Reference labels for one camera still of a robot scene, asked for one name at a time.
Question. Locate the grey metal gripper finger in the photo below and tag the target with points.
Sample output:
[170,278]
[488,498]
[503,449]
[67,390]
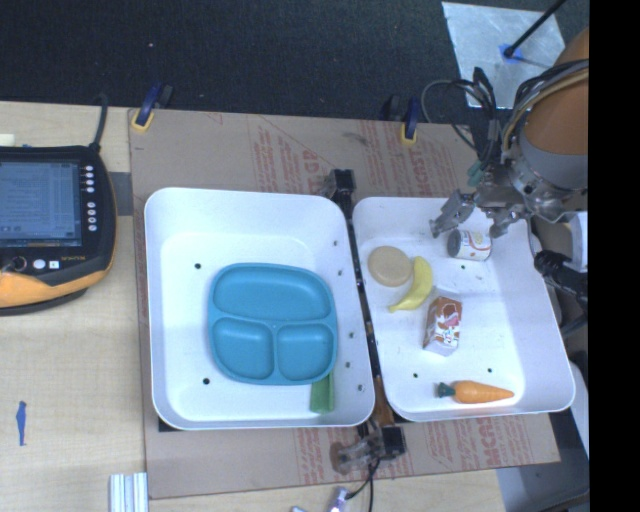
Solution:
[452,212]
[504,222]

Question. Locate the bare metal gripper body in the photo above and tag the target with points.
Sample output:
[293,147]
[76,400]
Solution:
[520,195]

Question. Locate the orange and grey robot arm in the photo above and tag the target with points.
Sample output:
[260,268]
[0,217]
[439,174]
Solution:
[557,120]

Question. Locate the white small can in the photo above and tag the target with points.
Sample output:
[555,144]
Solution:
[472,245]

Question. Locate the yellow banana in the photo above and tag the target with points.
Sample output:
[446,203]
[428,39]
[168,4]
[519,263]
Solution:
[420,287]

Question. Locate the beige round biscuit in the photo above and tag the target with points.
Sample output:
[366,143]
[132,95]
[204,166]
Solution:
[390,266]

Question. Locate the white plastic tray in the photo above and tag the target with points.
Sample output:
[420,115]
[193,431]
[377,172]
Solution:
[185,300]
[500,325]

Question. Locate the brown and white carton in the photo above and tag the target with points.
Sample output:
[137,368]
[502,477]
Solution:
[443,325]

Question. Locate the orange carrot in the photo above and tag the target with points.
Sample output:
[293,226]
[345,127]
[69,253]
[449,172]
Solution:
[477,392]

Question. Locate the blue divided plate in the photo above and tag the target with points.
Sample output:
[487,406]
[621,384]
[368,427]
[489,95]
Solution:
[272,322]

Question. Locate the green stick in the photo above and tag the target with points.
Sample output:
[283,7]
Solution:
[322,397]

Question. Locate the brown cardboard board red print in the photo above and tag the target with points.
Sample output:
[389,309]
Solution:
[210,150]

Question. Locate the black cylinder on white bracket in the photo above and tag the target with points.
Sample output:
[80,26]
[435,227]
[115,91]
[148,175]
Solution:
[562,267]

